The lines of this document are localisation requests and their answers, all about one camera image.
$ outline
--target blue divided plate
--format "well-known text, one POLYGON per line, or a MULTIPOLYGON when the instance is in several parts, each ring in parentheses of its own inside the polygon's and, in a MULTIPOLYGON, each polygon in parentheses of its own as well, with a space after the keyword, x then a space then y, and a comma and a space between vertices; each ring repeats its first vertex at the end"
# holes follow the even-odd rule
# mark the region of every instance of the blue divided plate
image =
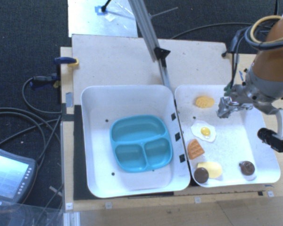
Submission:
POLYGON ((170 135, 157 116, 136 115, 115 121, 110 140, 118 165, 127 172, 164 167, 173 156, 170 135))

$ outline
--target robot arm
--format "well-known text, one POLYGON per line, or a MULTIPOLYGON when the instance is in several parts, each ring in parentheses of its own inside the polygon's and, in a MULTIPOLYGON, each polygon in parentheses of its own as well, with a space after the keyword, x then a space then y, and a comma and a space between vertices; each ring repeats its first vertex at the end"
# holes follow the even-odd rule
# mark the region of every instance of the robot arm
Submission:
POLYGON ((278 132, 260 129, 258 137, 278 152, 283 152, 283 109, 272 103, 283 98, 283 17, 269 16, 260 19, 245 31, 247 42, 259 49, 253 64, 241 84, 233 85, 233 80, 220 99, 217 115, 228 118, 234 111, 250 110, 253 107, 268 115, 276 115, 278 132), (256 28, 268 20, 278 20, 270 29, 265 42, 258 41, 256 28))

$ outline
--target toy bread slice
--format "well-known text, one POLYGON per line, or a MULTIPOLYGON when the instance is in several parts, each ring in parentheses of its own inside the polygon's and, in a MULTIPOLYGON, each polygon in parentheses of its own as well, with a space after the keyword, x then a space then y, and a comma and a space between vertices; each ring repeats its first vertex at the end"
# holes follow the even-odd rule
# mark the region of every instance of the toy bread slice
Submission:
POLYGON ((188 144, 188 155, 191 160, 204 154, 204 150, 196 139, 193 139, 188 144))
POLYGON ((199 108, 210 108, 214 105, 215 101, 213 98, 207 96, 201 96, 196 99, 195 105, 199 108))

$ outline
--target white tray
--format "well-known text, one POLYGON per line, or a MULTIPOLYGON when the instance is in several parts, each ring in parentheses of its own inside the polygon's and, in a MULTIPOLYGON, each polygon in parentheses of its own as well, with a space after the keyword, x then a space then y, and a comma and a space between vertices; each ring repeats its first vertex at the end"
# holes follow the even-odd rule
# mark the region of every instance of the white tray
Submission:
POLYGON ((191 176, 187 161, 180 162, 185 154, 174 97, 161 85, 92 86, 81 96, 85 140, 87 184, 97 197, 150 194, 185 189, 191 176), (152 114, 166 125, 173 148, 171 162, 154 171, 130 173, 122 170, 113 155, 109 130, 120 118, 152 114))
POLYGON ((257 137, 260 128, 265 127, 262 114, 257 109, 234 112, 228 119, 217 117, 216 111, 223 88, 220 85, 182 85, 175 91, 179 120, 183 131, 185 145, 196 138, 205 153, 194 160, 189 160, 192 176, 197 164, 203 161, 218 162, 223 173, 217 179, 209 179, 199 184, 203 187, 229 186, 241 184, 273 183, 280 178, 280 168, 274 151, 263 144, 257 137), (199 96, 214 98, 211 108, 201 109, 194 103, 199 96), (203 120, 216 128, 216 139, 213 143, 195 137, 191 132, 193 117, 203 120), (254 180, 243 176, 239 162, 251 161, 255 164, 254 180))

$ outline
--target toy fried egg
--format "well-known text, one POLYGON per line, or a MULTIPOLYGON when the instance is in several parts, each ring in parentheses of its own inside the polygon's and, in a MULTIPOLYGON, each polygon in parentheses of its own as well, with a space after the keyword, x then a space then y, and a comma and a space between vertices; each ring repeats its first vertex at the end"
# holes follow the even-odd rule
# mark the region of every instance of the toy fried egg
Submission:
POLYGON ((195 120, 191 130, 194 136, 207 142, 213 142, 216 138, 215 127, 205 121, 195 120))

